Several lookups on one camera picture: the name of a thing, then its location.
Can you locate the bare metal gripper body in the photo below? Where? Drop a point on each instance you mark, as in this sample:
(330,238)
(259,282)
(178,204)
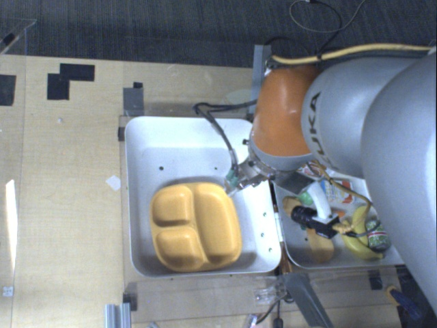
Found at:
(252,176)

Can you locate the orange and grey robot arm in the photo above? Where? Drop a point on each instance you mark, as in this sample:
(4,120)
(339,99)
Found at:
(341,121)

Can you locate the white packet with red print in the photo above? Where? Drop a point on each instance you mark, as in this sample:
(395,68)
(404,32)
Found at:
(309,169)

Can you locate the orange divided plate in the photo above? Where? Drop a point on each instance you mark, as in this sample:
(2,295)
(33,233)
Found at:
(211,217)

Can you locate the small green round thing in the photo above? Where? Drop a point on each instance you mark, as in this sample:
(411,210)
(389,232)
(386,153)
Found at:
(305,198)

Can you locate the white plastic tray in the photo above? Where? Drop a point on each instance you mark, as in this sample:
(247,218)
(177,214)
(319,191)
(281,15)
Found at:
(177,149)
(297,248)

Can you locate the white and orange carton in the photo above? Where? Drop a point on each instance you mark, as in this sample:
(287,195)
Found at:
(341,193)

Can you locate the yellow banana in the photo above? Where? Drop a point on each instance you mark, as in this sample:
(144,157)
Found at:
(358,248)

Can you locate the green and red can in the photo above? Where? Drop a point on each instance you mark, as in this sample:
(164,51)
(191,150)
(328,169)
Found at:
(378,239)

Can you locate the black cylinder on white bracket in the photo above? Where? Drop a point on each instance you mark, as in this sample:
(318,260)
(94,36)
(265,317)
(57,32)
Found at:
(321,224)

